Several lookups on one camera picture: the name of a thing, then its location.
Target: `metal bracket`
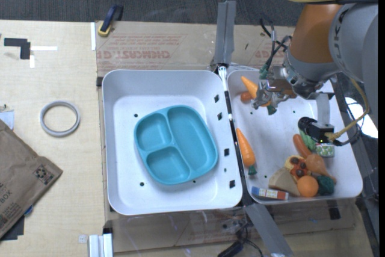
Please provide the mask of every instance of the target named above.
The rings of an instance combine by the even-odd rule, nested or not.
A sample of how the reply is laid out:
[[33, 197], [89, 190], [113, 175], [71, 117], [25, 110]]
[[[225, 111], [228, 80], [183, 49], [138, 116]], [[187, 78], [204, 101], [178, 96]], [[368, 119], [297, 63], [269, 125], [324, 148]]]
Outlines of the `metal bracket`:
[[245, 208], [271, 256], [293, 257], [294, 254], [264, 205], [254, 203]]
[[214, 64], [229, 65], [231, 62], [231, 54], [234, 51], [235, 7], [234, 0], [218, 4]]
[[112, 234], [90, 235], [88, 257], [113, 257]]

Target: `blue divided plate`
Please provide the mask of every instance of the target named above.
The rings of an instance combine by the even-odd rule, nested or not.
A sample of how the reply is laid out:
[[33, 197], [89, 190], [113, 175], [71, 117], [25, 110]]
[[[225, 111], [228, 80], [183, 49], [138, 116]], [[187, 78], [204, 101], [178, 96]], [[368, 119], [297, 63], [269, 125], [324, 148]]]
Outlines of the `blue divided plate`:
[[206, 123], [189, 106], [175, 105], [146, 115], [135, 125], [134, 139], [150, 175], [165, 185], [198, 178], [218, 161]]

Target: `white tray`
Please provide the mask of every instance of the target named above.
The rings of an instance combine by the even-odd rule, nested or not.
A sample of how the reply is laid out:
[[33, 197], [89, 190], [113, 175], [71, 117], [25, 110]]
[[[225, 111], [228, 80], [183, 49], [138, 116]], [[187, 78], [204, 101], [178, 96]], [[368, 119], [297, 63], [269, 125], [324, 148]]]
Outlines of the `white tray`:
[[[108, 200], [115, 211], [139, 215], [223, 209], [240, 202], [241, 178], [219, 76], [208, 70], [115, 70], [104, 77], [102, 91]], [[178, 104], [202, 116], [219, 157], [207, 174], [163, 185], [146, 170], [134, 127], [145, 115]]]
[[[240, 95], [247, 90], [241, 80], [242, 75], [258, 84], [259, 72], [257, 70], [234, 70], [227, 77], [235, 127], [244, 133], [256, 156], [257, 175], [249, 176], [247, 171], [245, 172], [247, 190], [251, 195], [252, 186], [268, 188], [269, 177], [283, 167], [286, 158], [290, 155], [298, 155], [292, 141], [293, 135], [299, 133], [298, 120], [304, 116], [317, 119], [317, 108], [314, 100], [297, 97], [279, 103], [277, 111], [273, 115], [268, 115], [266, 107], [259, 107], [255, 110], [250, 103], [241, 102]], [[321, 90], [333, 92], [333, 87], [328, 82]], [[335, 127], [335, 132], [344, 127], [335, 96], [330, 100], [330, 121]], [[347, 139], [346, 133], [339, 138], [341, 141]], [[326, 158], [325, 164], [329, 173], [337, 179], [333, 195], [313, 198], [289, 196], [286, 201], [266, 200], [255, 196], [252, 198], [259, 203], [272, 205], [315, 199], [350, 198], [361, 193], [362, 177], [350, 144], [335, 147], [335, 157]]]

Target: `orange fruit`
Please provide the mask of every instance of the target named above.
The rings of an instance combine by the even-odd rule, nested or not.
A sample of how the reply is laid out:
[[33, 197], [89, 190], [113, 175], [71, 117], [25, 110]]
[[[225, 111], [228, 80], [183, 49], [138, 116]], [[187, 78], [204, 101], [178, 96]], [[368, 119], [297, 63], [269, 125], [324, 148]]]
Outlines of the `orange fruit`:
[[298, 179], [297, 188], [301, 196], [314, 197], [317, 195], [319, 185], [314, 177], [305, 175]]

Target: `orange carrot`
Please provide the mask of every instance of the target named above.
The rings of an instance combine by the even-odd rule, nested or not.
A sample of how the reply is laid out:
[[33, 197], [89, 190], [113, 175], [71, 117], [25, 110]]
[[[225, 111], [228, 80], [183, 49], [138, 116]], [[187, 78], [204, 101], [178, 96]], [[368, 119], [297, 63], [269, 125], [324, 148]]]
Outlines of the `orange carrot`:
[[253, 97], [250, 95], [250, 92], [245, 91], [241, 93], [241, 101], [242, 102], [250, 102]]
[[298, 154], [301, 155], [303, 158], [307, 158], [310, 154], [312, 154], [309, 148], [305, 145], [300, 134], [294, 134], [293, 143], [296, 150], [298, 151]]
[[256, 162], [254, 152], [248, 143], [245, 135], [240, 129], [236, 129], [236, 135], [238, 136], [239, 150], [241, 151], [243, 164], [248, 167], [248, 174], [255, 175], [257, 171], [255, 170], [254, 164]]
[[[244, 83], [244, 85], [246, 86], [247, 91], [249, 92], [251, 98], [255, 99], [257, 97], [258, 85], [255, 82], [250, 81], [248, 78], [246, 78], [244, 76], [241, 76], [241, 80]], [[261, 105], [261, 106], [265, 107], [265, 106], [269, 106], [269, 105], [270, 105], [270, 101]]]

